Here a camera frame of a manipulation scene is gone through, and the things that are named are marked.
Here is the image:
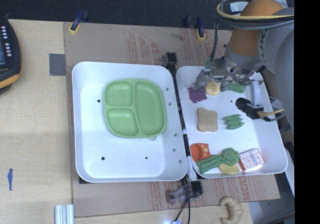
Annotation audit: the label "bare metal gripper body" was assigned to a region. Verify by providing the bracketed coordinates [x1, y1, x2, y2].
[204, 57, 255, 85]

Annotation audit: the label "green bean pods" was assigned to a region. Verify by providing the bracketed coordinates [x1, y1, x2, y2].
[226, 82, 247, 94]

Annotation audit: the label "purple grapes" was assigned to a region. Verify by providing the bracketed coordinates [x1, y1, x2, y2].
[187, 87, 208, 104]

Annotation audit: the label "green pea pods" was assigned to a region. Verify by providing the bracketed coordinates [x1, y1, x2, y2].
[221, 114, 245, 130]

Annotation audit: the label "thin black and white rod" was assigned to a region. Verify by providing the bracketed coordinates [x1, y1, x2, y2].
[169, 65, 199, 181]

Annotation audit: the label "tan bread slice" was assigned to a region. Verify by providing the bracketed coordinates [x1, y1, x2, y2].
[196, 107, 219, 133]

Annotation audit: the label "white plastic tray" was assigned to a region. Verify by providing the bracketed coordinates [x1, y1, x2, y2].
[71, 61, 189, 183]
[175, 65, 289, 176]

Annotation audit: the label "green divided plate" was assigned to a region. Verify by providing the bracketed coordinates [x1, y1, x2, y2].
[103, 79, 168, 139]

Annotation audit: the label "green broccoli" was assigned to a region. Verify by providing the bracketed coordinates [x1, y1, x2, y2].
[217, 147, 241, 166]

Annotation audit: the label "orange and white carton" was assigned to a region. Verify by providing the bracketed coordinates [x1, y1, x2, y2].
[238, 147, 265, 172]

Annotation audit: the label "green asparagus bunch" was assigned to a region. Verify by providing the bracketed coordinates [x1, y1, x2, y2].
[195, 154, 224, 175]

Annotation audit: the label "yellow flat chip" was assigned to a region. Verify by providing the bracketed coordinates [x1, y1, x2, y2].
[218, 162, 240, 175]

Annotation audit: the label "brown cardboard board red print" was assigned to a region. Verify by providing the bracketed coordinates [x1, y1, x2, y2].
[63, 22, 281, 218]

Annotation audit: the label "tan croissant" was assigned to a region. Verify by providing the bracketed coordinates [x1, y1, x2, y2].
[219, 195, 243, 224]

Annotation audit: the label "black block with thin wires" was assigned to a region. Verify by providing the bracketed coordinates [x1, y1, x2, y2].
[159, 52, 179, 69]
[164, 180, 203, 205]

